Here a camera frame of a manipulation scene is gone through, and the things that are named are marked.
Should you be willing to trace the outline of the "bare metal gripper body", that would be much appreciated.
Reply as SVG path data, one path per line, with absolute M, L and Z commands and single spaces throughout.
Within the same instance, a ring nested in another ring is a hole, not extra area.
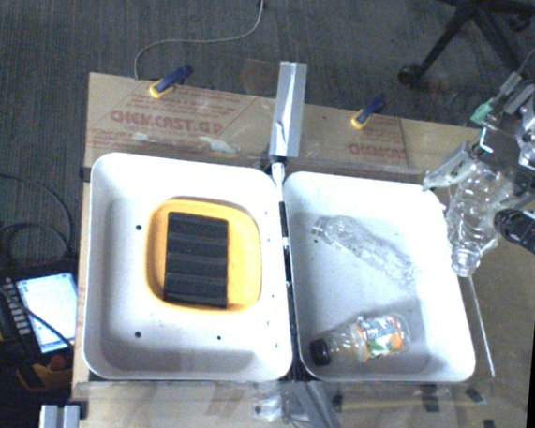
M 535 182 L 535 111 L 527 107 L 512 113 L 492 111 L 483 122 L 483 159 L 510 165 Z

